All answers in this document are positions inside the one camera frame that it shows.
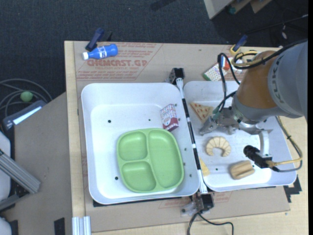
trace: black cord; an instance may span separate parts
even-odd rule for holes
[[[191,229],[191,225],[192,223],[195,221],[197,215],[199,215],[200,218],[202,218],[205,222],[211,224],[211,225],[231,225],[231,234],[234,235],[234,225],[231,222],[225,222],[225,223],[213,223],[209,220],[207,220],[206,218],[204,218],[200,212],[197,212],[196,214],[193,215],[193,217],[191,218],[191,220],[189,221],[188,224],[188,228],[187,228],[187,235],[190,235],[190,229]]]
[[[233,75],[235,81],[237,84],[240,84],[240,82],[238,81],[236,75],[235,75],[235,72],[234,72],[234,69],[233,69],[233,66],[231,64],[231,61],[229,60],[229,58],[227,57],[227,55],[225,53],[221,53],[222,56],[224,56],[224,58],[226,59],[226,61],[228,62],[229,64],[229,67],[230,67],[230,71],[231,71],[231,74]]]
[[[237,91],[234,91],[234,92],[228,94],[228,95],[226,96],[226,98],[225,98],[225,101],[226,101],[227,99],[229,99],[231,96],[234,96],[234,95],[236,94],[236,92],[237,92]],[[220,104],[217,106],[218,108],[223,104],[223,101],[220,102]]]
[[[12,86],[12,85],[9,85],[9,84],[7,84],[7,82],[25,82],[25,83],[29,83],[29,84],[35,85],[38,88],[40,88],[42,91],[44,91],[44,93],[48,96],[50,101],[52,100],[52,96],[50,95],[50,93],[44,87],[42,87],[41,85],[39,85],[39,84],[37,84],[37,83],[35,83],[33,81],[30,81],[30,80],[27,80],[27,79],[22,79],[22,78],[12,78],[12,79],[6,79],[6,80],[3,80],[3,81],[0,81],[0,85],[3,85],[3,86],[6,86],[6,87],[9,87],[9,88],[12,88],[12,89],[20,91],[22,89],[20,89],[18,87],[15,87],[15,86]]]
[[[12,102],[9,104],[10,105],[15,105],[15,104],[32,104],[31,102]],[[3,105],[2,107],[0,107],[0,111],[5,109],[6,105]]]
[[[292,144],[292,146],[294,147],[295,151],[297,152],[298,156],[299,157],[302,157],[301,155],[301,152],[297,146],[297,144],[291,139],[291,136],[288,134],[287,130],[285,129],[284,125],[282,124],[281,120],[279,117],[275,117],[280,128],[282,129],[283,133],[285,134],[285,136],[287,137],[287,139],[289,140],[289,142]],[[299,170],[301,169],[302,167],[302,160],[300,161],[300,165],[297,167],[297,168],[294,168],[294,169],[287,169],[287,170],[281,170],[279,168],[277,168],[276,166],[271,168],[272,170],[274,171],[277,171],[277,172],[291,172],[291,171],[296,171],[296,170]]]
[[[221,112],[225,106],[225,102],[226,102],[226,91],[227,91],[227,87],[226,87],[226,81],[225,81],[225,77],[222,71],[222,57],[223,53],[220,53],[217,57],[217,61],[219,64],[219,71],[220,71],[220,75],[221,75],[221,79],[222,79],[222,85],[223,85],[223,92],[224,92],[224,99],[222,100],[222,105],[219,109],[219,112]]]
[[[13,93],[9,94],[8,96],[6,96],[6,97],[4,98],[4,100],[5,100],[5,99],[7,99],[9,96],[11,96],[11,98],[7,101],[6,106],[5,106],[5,116],[6,116],[6,117],[8,116],[8,107],[9,107],[10,105],[12,105],[12,103],[11,103],[12,100],[13,100],[14,98],[20,96],[21,93],[23,93],[23,92],[24,92],[24,91],[13,92]],[[41,94],[39,94],[39,93],[37,93],[37,92],[35,92],[35,91],[28,91],[28,92],[32,92],[32,93],[33,93],[33,96],[36,98],[36,100],[38,100],[38,99],[40,98],[43,102],[48,103],[48,101],[47,101]]]

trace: green divided plate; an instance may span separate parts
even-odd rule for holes
[[[122,134],[117,141],[122,180],[134,192],[149,193],[177,187],[184,169],[173,134],[149,128]]]

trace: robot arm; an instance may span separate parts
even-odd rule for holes
[[[235,129],[241,129],[252,135],[262,135],[257,124],[272,116],[277,118],[286,134],[278,116],[304,116],[308,121],[308,40],[286,46],[277,52],[251,51],[248,54],[255,55],[251,62],[236,64],[236,60],[243,57],[244,53],[232,60],[232,65],[236,68],[246,69],[238,90],[229,95],[233,97],[232,106],[224,108],[228,96],[225,96],[226,86],[222,77],[224,100],[213,112],[214,116],[204,123],[201,135],[212,132],[219,126],[226,127],[229,134]],[[281,171],[277,165],[294,162],[300,162],[300,168],[302,153],[293,140],[290,141],[300,156],[297,160],[276,163],[271,161],[271,157],[263,156],[263,151],[250,145],[244,148],[244,154],[260,168],[270,167]]]
[[[257,54],[255,61],[274,54]],[[256,124],[270,116],[308,120],[308,41],[248,69],[233,99],[234,117]]]

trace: small carton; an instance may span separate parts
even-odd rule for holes
[[[178,119],[174,104],[169,104],[160,110],[163,128],[168,131],[175,130],[178,125]]]

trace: dark carpet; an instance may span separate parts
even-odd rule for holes
[[[256,14],[248,4],[210,20],[203,0],[0,0],[0,81],[31,80],[55,98],[66,91],[64,41],[90,41],[99,27],[103,40],[114,42],[234,44],[249,31],[306,15],[308,7],[308,0],[273,0]],[[307,38],[308,17],[285,24],[287,39],[282,30],[280,24],[249,33],[246,45]],[[0,102],[10,92],[0,85]]]

